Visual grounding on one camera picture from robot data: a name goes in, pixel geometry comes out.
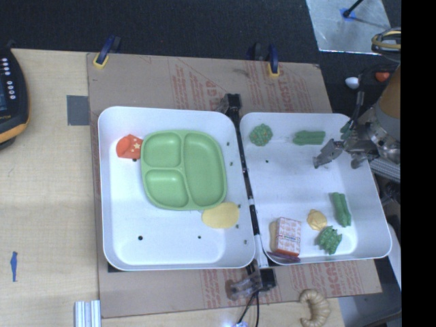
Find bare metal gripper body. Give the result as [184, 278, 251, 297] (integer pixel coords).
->
[342, 127, 402, 165]

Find green toy beans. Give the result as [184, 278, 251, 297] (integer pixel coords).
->
[292, 130, 326, 146]
[328, 191, 353, 228]

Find white plastic tray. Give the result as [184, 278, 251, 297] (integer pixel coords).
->
[239, 112, 393, 266]
[97, 106, 257, 272]

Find small yellow toy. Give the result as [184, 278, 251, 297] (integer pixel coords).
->
[306, 209, 328, 232]

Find green round bumpy toy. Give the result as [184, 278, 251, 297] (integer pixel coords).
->
[248, 123, 274, 147]

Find green spiky toy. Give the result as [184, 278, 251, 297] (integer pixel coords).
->
[314, 225, 343, 255]

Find thin black and white rod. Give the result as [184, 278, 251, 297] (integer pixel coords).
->
[232, 108, 269, 269]

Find orange and white carton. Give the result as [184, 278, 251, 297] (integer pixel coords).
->
[272, 217, 302, 257]

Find yellow flat toy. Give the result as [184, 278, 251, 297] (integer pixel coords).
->
[268, 220, 279, 249]

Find purple packet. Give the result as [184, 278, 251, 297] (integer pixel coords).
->
[266, 250, 302, 264]

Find yellow round biscuit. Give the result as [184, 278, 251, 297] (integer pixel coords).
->
[201, 202, 240, 230]

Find green divided plate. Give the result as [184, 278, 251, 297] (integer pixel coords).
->
[140, 129, 228, 213]

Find beige toy croissant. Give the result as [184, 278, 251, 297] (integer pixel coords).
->
[298, 288, 332, 327]

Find brown cardboard board red print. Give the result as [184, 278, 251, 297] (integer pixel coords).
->
[87, 52, 383, 319]

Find orange toy with yellow stars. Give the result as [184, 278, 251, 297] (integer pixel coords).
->
[115, 134, 144, 160]

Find black block with thin wires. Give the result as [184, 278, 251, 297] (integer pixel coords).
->
[225, 266, 277, 301]
[219, 93, 243, 116]

